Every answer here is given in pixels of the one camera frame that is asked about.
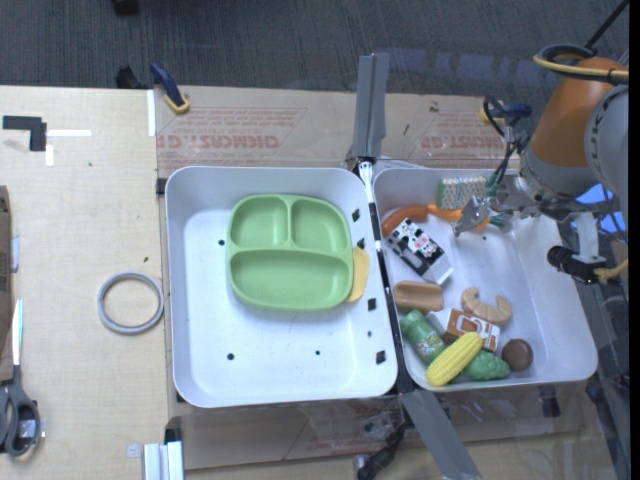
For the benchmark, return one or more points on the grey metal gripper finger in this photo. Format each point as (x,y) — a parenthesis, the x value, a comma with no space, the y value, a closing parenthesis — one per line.
(462,223)
(481,205)

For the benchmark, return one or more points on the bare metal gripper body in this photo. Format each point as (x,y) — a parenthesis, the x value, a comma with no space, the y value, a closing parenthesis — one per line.
(517,195)

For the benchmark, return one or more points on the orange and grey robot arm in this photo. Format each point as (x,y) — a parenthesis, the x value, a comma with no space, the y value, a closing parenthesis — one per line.
(565,118)

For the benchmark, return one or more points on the orange carrot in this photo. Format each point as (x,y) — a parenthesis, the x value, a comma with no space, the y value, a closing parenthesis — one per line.
(445,213)

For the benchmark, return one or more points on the green patterned packet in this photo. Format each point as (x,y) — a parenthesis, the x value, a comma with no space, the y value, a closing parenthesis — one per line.
(457,192)

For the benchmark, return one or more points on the cow print milk carton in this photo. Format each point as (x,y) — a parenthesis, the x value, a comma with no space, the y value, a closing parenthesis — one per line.
(417,248)

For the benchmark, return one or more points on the white plastic tray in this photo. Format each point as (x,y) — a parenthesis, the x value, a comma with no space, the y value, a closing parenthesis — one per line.
(260,358)
(505,268)

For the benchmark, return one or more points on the orange sausage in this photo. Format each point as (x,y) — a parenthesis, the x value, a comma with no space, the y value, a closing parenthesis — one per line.
(400,215)

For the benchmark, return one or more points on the brown hot dog bun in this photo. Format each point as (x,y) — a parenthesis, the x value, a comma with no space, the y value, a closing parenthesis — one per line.
(417,296)

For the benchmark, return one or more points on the tan croissant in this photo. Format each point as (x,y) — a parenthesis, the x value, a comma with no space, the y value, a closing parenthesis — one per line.
(487,308)

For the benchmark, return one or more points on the thin black and white rod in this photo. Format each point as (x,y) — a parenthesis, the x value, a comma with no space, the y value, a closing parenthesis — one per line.
(384,278)

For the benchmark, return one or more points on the orange and white carton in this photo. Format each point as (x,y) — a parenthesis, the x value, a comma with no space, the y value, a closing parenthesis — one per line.
(470,325)

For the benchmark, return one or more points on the yellow flat slice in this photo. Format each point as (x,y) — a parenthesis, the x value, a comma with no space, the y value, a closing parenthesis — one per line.
(361,273)

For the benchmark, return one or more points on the green bottle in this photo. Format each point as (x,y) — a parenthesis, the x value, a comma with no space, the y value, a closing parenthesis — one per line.
(422,335)

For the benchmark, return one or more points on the yellow corn cob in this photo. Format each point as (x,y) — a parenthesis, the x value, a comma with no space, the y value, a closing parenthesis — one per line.
(454,359)

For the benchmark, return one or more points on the brown round biscuit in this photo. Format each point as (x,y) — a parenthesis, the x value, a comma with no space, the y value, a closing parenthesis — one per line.
(517,354)

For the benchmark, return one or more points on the green grapes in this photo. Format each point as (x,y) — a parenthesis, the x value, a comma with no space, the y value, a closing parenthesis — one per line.
(487,367)

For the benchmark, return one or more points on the green divided plate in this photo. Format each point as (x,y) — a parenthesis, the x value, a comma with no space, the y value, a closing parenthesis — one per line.
(290,273)

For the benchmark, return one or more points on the brown cardboard board red print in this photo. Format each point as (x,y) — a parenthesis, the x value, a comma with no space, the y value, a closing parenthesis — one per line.
(260,128)

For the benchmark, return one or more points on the grey tape roll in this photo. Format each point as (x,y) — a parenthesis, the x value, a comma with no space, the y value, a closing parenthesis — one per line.
(102,313)

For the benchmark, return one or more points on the black cylinder on white bracket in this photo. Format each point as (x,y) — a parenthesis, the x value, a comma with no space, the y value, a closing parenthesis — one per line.
(575,265)

